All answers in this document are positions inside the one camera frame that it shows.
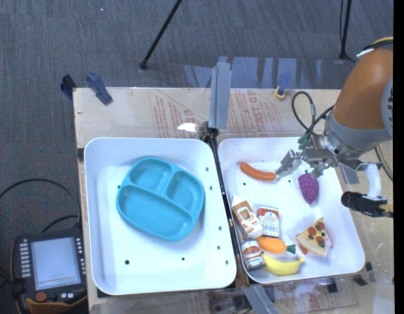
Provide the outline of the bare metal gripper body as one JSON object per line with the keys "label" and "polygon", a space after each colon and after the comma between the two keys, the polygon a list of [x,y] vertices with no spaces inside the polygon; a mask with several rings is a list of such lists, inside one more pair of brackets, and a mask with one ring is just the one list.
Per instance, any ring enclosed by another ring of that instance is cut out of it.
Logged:
{"label": "bare metal gripper body", "polygon": [[357,170],[362,161],[361,153],[341,142],[334,135],[313,133],[301,142],[301,157],[312,168],[312,173],[323,173],[331,167],[344,165]]}

